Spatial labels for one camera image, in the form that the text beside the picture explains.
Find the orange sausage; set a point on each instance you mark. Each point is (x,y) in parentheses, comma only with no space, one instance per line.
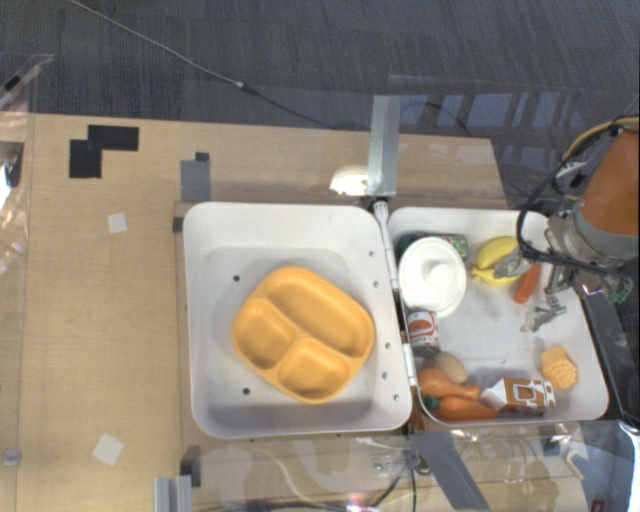
(527,287)

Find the tan round potato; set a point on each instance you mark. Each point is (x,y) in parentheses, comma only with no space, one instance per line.
(448,366)

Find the yellow corn piece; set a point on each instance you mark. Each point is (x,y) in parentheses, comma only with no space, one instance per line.
(559,369)

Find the orange carrot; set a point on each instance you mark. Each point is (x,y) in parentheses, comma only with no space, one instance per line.
(462,409)

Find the red and white can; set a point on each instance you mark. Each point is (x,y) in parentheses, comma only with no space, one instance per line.
(423,330)

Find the orange chicken drumstick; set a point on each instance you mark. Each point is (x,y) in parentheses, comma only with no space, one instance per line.
(440,382)

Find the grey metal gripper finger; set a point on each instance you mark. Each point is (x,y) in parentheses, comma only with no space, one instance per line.
(510,266)
(545,314)

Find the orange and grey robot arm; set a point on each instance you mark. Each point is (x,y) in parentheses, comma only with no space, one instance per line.
(612,195)

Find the brown and white carton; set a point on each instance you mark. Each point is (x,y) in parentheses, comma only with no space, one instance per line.
(522,395)

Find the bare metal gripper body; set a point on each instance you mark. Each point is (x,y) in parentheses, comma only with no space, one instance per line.
(567,245)

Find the orange divided plate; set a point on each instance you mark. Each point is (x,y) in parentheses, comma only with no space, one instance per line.
(310,305)

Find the white bowl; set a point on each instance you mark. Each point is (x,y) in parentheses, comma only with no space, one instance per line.
(432,277)

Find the white plastic tray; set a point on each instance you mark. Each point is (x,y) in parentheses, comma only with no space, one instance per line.
(495,335)
(215,240)

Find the yellow banana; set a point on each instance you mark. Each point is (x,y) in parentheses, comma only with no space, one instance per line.
(492,250)

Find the green can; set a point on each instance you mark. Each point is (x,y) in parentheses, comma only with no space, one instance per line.
(459,244)

